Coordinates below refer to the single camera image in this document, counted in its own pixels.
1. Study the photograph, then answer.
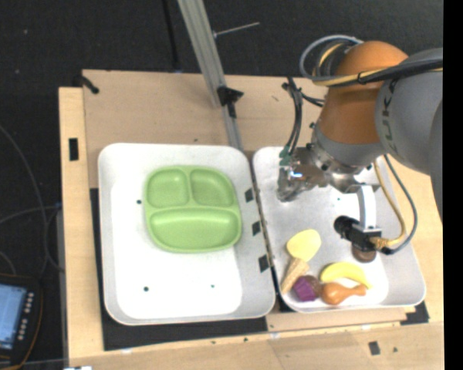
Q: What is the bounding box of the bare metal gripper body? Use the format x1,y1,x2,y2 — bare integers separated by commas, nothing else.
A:
276,144,373,204

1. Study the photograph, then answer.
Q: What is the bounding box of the yellow oval chip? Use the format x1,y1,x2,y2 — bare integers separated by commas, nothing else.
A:
285,228,323,264

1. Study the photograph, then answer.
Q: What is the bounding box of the white plastic tray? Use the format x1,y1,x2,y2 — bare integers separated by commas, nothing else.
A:
251,145,428,315
97,142,277,327

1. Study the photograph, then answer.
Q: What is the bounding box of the green divided plate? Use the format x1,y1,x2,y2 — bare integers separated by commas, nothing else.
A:
142,165,244,254

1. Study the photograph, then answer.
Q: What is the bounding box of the pale wood board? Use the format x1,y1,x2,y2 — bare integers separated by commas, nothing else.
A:
80,69,444,333

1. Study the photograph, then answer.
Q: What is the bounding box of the brown round biscuit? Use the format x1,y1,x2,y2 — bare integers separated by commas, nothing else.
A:
350,244,377,264

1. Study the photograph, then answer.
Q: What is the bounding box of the yellow banana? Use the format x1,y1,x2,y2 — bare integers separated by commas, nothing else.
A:
319,261,373,291

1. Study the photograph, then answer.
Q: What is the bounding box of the beige wafer biscuit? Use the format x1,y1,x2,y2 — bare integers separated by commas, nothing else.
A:
280,257,311,296

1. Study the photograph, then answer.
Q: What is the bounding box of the black cylinder on white bracket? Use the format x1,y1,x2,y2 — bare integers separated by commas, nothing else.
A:
333,183,384,252

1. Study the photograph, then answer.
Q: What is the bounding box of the orange-brown chicken drumstick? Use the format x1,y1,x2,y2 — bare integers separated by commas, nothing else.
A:
319,281,369,307

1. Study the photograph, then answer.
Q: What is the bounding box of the thin black and white rod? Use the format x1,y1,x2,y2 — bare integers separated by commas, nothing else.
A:
249,156,275,274

